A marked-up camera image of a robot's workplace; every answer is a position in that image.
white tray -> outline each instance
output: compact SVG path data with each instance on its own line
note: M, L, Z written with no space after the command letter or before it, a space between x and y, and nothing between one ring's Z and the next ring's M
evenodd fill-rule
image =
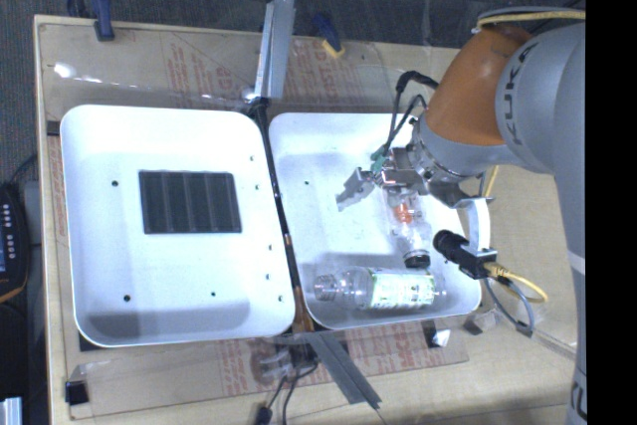
M346 266L404 268L389 241L380 189L341 212L335 201L354 168L369 169L369 156L386 140L390 119L383 113L282 113L270 126L306 305L313 318L328 328L459 316L480 303L480 284L455 264L445 264L436 251L431 267L444 280L439 284L446 288L446 295L437 297L430 307L412 312L348 312L314 296L314 280L320 274ZM394 145L405 145L410 133L407 125ZM448 229L464 235L457 211L431 196L421 197L421 203L434 234Z
M100 346L279 334L295 305L261 134L236 112L77 106L61 125L75 318ZM230 172L240 233L144 234L139 170Z

black rectangular grate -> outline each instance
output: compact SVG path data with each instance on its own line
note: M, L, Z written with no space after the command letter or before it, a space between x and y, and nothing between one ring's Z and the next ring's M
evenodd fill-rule
M139 172L145 234L241 232L228 172Z

green and white label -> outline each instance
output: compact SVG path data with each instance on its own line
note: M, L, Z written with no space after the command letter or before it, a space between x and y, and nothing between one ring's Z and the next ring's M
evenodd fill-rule
M374 283L372 310L419 309L431 305L435 296L433 275L400 270L369 270Z

clear plastic bottle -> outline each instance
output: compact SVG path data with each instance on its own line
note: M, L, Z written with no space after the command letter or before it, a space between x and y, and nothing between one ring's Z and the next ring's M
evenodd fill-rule
M431 225L427 222L418 192L384 188L389 236L407 268L427 268L431 262Z
M434 276L421 269L354 266L315 280L315 297L346 310L410 310L433 303L440 290Z

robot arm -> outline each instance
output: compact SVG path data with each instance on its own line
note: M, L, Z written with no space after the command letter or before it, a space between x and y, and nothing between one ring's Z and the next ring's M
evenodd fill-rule
M512 26L483 28L413 122L407 146L377 151L371 170L357 169L336 197L342 209L379 186L397 197L416 191L449 207L476 207L477 197L469 197L460 183L494 165L553 175L577 293L569 425L587 422L584 58L584 23L536 37Z

